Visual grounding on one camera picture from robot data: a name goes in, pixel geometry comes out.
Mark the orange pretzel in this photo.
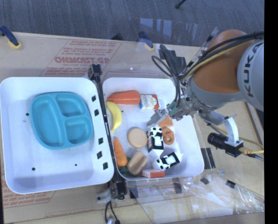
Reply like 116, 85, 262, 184
162, 126, 175, 146

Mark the orange pizza slice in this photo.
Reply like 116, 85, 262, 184
157, 115, 174, 128

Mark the thin black and white rod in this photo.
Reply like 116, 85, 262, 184
95, 76, 118, 184

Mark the round tan biscuit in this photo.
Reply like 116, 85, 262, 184
127, 127, 149, 149

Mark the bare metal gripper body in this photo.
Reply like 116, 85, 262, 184
166, 84, 202, 121

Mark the black cylinder on white bracket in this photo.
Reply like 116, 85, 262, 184
207, 114, 245, 158

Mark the yellow banana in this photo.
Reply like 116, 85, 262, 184
105, 101, 123, 133

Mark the blue divided plate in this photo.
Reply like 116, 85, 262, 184
29, 91, 94, 150

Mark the white, orange and blue carton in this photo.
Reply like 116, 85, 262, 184
139, 94, 162, 111

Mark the orange carrot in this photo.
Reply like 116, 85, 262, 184
113, 137, 131, 175

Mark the black block with thin wires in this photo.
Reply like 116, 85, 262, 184
109, 180, 128, 199
88, 63, 103, 79

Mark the black and white cow-print carton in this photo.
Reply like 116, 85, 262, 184
147, 126, 165, 157
156, 151, 184, 171

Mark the brown cardboard board, red print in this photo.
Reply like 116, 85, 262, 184
0, 31, 265, 224

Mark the white plastic tray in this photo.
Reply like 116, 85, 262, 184
0, 77, 115, 195
102, 77, 205, 181

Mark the orange packet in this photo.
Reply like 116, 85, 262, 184
141, 169, 166, 179

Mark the tan bread bun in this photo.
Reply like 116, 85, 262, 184
126, 151, 148, 176

